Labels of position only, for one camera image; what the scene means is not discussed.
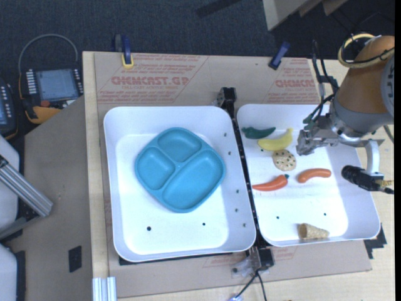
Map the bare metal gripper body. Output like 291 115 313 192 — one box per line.
308 120 362 149

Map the orange sausage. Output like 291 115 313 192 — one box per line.
297 167 332 184

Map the tan chocolate chip biscuit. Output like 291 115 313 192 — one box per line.
271 149 297 172

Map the yellow banana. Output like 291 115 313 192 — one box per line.
257 127 294 152

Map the green chili pepper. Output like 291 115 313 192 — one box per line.
241 126 277 139

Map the orange carrot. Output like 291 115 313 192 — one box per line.
251 174 290 192

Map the white plastic tray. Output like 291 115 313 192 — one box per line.
103 105 257 262
236 103 382 248

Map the thin black rod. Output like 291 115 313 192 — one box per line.
229 105 261 248

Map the tan ice cream cone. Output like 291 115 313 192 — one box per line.
297 223 331 241

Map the blue divided plate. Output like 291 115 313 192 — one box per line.
134 127 227 214

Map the brown cardboard board red print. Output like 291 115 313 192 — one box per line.
93 52 373 299

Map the black cylinder on white bracket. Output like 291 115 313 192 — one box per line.
341 139 385 191

